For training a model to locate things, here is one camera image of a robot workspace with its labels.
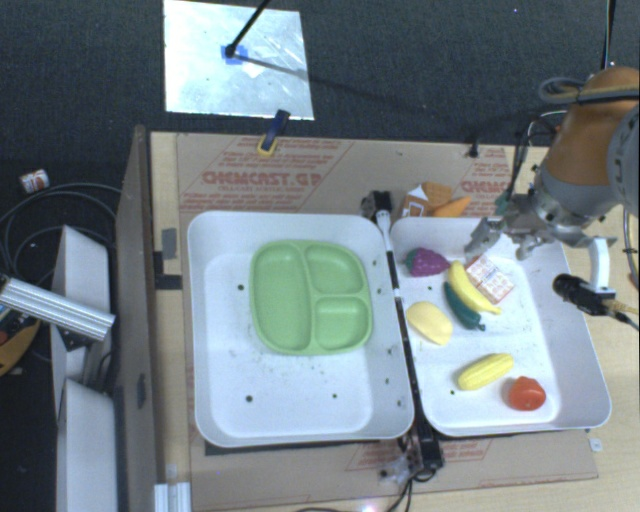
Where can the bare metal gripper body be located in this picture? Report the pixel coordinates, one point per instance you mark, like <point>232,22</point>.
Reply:
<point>542,222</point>

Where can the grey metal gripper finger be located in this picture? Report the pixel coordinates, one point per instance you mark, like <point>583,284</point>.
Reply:
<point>529,247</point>
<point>484,235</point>

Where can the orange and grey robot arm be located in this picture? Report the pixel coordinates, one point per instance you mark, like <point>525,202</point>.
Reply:
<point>580,135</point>

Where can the orange carrot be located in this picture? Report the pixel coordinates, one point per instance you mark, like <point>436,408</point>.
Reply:
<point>452,207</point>

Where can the orange and white carton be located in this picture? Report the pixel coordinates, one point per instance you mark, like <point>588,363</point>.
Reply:
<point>414,206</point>
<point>492,280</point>

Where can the yellow banana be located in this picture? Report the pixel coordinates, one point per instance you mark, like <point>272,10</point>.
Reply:
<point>465,287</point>

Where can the dark green chili pepper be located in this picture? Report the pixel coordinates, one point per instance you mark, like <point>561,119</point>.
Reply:
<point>460,312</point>

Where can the white plastic tray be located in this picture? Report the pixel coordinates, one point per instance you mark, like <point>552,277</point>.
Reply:
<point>500,345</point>
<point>300,395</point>

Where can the yellow lemon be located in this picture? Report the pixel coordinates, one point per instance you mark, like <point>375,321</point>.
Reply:
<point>430,322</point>

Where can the thin black and white rod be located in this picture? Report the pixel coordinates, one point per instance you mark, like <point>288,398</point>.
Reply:
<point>400,310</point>

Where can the yellow corn cob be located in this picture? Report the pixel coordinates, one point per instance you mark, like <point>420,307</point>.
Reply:
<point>485,371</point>

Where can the red tomato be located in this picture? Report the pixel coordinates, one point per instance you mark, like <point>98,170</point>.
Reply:
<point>526,395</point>

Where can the brown cardboard board red print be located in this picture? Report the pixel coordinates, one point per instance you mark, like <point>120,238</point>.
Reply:
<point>310,170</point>

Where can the green divided plate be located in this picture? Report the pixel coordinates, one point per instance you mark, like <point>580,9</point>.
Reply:
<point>300,300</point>

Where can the red and white can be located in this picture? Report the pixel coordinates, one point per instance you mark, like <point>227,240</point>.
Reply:
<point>35,181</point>

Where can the black cylinder on white bracket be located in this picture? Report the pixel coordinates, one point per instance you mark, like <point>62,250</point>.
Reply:
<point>580,292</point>

